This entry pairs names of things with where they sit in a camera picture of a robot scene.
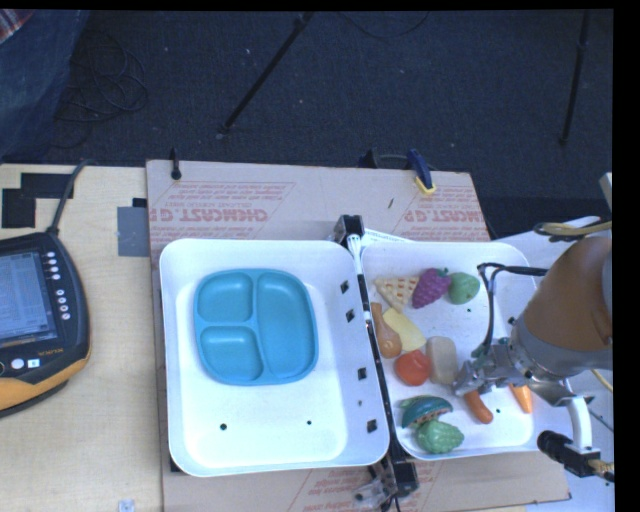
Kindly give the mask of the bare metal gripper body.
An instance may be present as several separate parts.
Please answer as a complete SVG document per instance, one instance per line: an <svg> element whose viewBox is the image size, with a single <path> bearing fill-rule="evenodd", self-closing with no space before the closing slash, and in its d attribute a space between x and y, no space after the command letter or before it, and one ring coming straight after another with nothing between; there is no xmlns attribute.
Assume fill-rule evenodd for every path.
<svg viewBox="0 0 640 512"><path fill-rule="evenodd" d="M496 388L508 384L523 387L530 383L532 358L520 345L511 342L481 345L478 362L481 380L495 379Z"/></svg>

